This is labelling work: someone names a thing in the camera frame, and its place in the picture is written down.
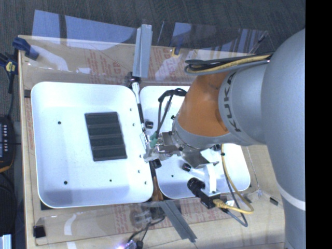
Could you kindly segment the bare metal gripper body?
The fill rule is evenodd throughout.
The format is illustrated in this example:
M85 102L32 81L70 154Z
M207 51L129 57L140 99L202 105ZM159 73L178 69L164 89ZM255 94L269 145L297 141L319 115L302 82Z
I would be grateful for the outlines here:
M156 146L155 153L165 153L169 155L169 158L173 156L181 156L180 146L176 146L175 142L172 140L173 133L172 131L162 132L159 134Z

